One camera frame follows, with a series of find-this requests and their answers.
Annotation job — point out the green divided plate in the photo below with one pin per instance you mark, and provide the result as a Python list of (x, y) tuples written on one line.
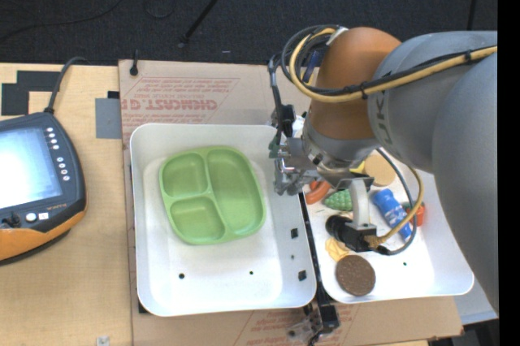
[(211, 194)]

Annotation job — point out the yellow banana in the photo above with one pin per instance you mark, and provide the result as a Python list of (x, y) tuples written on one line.
[(358, 169)]

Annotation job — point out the white plastic tray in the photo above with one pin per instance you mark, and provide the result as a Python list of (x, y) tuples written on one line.
[(414, 275), (227, 275)]

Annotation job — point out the blue bottle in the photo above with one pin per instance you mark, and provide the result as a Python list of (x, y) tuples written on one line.
[(388, 208)]

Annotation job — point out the tan round biscuit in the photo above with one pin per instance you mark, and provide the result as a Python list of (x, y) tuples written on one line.
[(380, 169)]

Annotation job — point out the brown round biscuit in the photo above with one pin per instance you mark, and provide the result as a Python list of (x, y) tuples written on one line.
[(355, 275)]

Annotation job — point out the orange sausage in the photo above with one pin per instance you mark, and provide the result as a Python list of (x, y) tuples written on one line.
[(315, 196)]

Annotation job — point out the green grapes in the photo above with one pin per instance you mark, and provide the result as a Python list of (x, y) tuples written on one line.
[(339, 201)]

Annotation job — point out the brown cardboard board, red print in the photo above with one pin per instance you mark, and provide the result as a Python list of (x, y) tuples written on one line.
[(195, 100)]

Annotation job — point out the orange carrot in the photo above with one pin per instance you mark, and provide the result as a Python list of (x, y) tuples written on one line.
[(421, 214)]

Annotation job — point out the black cylinder on white bracket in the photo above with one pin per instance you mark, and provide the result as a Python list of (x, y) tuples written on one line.
[(357, 206)]

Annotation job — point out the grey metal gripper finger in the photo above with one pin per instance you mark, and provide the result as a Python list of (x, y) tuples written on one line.
[(280, 184), (296, 185)]

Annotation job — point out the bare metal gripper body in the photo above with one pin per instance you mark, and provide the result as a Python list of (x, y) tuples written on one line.
[(298, 157)]

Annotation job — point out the yellow crinkled toy food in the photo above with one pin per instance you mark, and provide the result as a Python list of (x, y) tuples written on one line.
[(335, 249)]

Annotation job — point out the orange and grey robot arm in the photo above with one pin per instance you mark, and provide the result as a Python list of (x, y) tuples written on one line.
[(426, 100)]

